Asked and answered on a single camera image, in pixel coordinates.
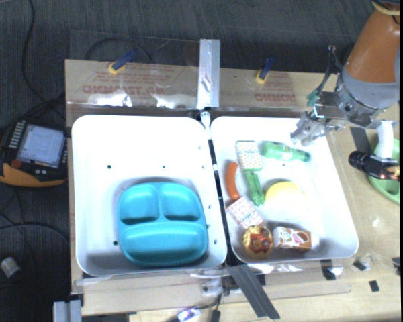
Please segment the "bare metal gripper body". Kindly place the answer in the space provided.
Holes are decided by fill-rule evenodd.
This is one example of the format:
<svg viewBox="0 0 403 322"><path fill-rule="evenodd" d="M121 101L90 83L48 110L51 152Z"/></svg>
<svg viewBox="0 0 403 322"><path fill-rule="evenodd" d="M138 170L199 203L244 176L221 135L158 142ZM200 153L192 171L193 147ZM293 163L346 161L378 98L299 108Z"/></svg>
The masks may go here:
<svg viewBox="0 0 403 322"><path fill-rule="evenodd" d="M310 118L325 125L369 127L384 108L384 100L369 93L313 91L308 95L308 105L312 107Z"/></svg>

